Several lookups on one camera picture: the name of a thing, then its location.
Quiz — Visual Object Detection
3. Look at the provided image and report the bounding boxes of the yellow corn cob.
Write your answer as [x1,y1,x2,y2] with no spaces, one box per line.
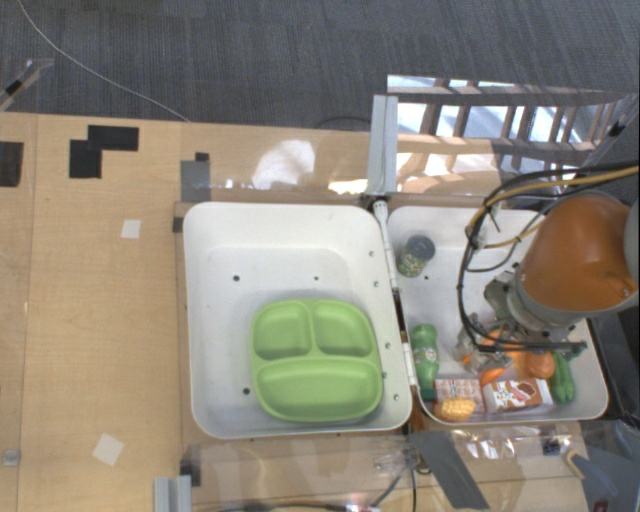
[438,396,477,423]

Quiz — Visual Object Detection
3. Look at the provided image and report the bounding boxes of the orange toy fruit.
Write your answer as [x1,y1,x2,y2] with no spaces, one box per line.
[480,329,557,381]

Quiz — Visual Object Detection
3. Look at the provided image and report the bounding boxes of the pink and white carton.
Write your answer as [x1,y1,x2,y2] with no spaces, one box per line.
[432,377,486,416]

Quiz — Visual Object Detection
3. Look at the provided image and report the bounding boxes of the green can with grey lid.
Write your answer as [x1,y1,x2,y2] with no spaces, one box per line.
[395,234,437,279]

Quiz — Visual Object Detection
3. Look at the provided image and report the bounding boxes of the green plastic bottle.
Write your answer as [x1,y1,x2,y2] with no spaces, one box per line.
[408,322,441,402]

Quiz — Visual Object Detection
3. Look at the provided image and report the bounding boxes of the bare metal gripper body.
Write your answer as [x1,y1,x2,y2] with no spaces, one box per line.
[482,272,524,335]

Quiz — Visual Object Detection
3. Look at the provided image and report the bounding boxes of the orange carrot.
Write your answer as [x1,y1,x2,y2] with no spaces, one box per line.
[478,366,517,388]

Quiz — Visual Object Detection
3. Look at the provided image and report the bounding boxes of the green divided plate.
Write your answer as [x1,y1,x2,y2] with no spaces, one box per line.
[248,298,386,424]

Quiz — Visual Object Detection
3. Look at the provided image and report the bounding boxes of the white plastic tray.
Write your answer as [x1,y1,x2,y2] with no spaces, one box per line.
[181,201,415,441]
[386,204,611,428]

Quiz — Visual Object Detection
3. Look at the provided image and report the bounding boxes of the green toy vegetable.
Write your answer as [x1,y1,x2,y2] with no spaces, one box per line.
[548,348,577,406]

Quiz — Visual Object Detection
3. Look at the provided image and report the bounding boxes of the brown and white carton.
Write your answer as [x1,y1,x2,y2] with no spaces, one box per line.
[481,377,555,415]

